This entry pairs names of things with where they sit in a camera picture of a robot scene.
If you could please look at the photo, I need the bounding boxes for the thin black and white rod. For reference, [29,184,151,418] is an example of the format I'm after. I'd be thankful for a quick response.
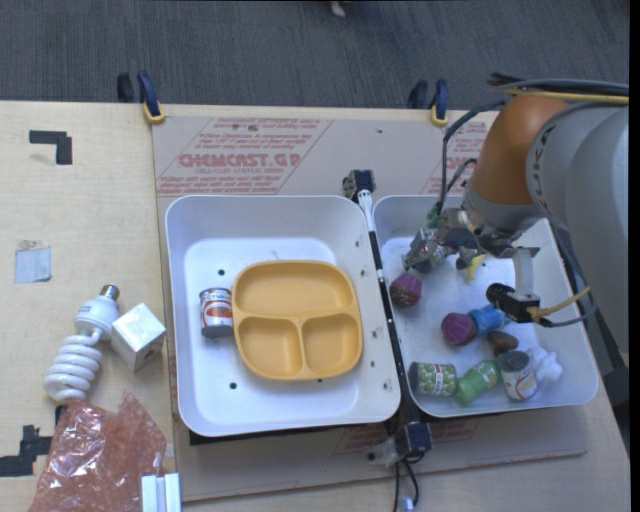
[357,189,422,426]

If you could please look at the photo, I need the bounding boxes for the green peas can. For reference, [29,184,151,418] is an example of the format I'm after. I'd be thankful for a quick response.
[408,361,458,397]

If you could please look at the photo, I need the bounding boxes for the white and orange can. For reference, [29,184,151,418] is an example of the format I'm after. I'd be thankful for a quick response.
[497,349,539,402]

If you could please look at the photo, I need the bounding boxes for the white cube box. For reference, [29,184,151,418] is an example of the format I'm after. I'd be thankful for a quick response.
[110,302,167,372]

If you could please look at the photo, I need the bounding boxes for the black block with thin wires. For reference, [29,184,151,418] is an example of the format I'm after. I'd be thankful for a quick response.
[402,422,434,456]
[342,169,376,201]

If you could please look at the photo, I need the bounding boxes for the white ridged toy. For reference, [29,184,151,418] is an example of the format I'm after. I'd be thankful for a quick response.
[529,346,564,384]

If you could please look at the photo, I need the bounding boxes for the pink bubble wrap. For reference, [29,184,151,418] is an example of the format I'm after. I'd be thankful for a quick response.
[28,392,168,512]

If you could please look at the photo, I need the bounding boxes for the brown cardboard board red print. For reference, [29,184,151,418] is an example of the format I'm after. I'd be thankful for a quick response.
[151,103,587,503]

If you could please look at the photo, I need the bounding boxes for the orange divided plate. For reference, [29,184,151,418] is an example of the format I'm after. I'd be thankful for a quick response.
[231,259,364,382]

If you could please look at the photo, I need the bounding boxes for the white plastic tray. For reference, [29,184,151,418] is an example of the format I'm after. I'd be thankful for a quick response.
[164,194,402,438]
[372,194,600,419]

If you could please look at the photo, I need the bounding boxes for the black cylinder on white bracket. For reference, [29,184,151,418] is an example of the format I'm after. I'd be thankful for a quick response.
[485,247,542,324]

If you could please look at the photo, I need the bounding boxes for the red and white can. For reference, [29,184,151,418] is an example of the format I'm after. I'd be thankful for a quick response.
[198,287,235,339]

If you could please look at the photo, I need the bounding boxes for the green bottle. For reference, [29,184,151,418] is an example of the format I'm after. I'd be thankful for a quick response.
[453,359,501,407]

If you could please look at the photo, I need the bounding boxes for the dark green can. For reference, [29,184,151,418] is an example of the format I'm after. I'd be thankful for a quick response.
[413,243,452,274]

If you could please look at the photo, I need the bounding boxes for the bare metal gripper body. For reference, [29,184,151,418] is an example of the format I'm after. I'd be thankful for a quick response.
[437,207,542,259]

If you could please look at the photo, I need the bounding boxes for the brown oval toy food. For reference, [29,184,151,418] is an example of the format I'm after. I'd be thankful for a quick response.
[487,329,520,357]

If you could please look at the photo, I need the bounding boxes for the yellow banana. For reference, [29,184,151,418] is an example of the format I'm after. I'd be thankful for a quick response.
[464,253,489,283]

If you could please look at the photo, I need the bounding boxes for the white spiral light bulb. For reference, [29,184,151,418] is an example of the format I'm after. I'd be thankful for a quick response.
[43,283,122,404]

